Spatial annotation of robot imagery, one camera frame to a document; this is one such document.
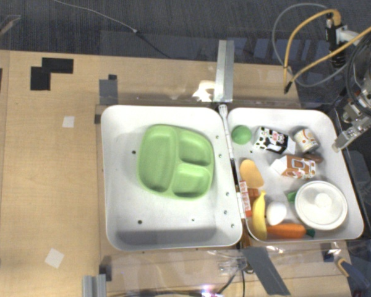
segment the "tin can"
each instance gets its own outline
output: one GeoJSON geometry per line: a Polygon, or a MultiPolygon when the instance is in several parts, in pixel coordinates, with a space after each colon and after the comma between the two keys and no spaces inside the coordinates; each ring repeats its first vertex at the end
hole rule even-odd
{"type": "Polygon", "coordinates": [[[294,134],[294,140],[297,142],[303,153],[312,152],[319,147],[319,143],[316,141],[312,131],[307,128],[298,130],[294,134]]]}

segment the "white lid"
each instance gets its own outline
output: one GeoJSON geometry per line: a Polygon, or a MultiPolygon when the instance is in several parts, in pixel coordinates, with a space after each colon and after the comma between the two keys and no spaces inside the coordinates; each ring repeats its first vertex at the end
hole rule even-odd
{"type": "Polygon", "coordinates": [[[316,230],[332,230],[342,224],[348,212],[344,194],[325,181],[311,181],[297,192],[299,218],[316,230]]]}

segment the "green divided plate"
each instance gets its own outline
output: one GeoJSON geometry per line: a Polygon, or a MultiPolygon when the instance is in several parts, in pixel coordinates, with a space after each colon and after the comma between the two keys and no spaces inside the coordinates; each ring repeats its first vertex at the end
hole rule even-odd
{"type": "Polygon", "coordinates": [[[214,165],[213,147],[204,136],[159,124],[144,134],[137,179],[162,196],[196,198],[209,190],[214,165]]]}

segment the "yellow banana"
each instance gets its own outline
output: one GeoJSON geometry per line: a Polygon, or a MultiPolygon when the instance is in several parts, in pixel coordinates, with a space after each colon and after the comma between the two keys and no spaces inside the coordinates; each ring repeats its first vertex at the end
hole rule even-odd
{"type": "Polygon", "coordinates": [[[261,191],[261,194],[253,203],[253,235],[260,240],[267,239],[267,225],[265,224],[265,191],[261,191]]]}

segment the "cow print carton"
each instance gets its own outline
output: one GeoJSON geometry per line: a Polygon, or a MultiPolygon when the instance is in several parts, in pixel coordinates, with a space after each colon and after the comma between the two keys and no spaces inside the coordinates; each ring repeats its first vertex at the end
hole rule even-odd
{"type": "Polygon", "coordinates": [[[294,155],[286,155],[275,160],[271,168],[282,176],[295,179],[310,179],[316,175],[315,161],[294,155]]]}
{"type": "Polygon", "coordinates": [[[262,126],[255,131],[254,147],[277,154],[296,152],[296,143],[289,136],[262,126]]]}

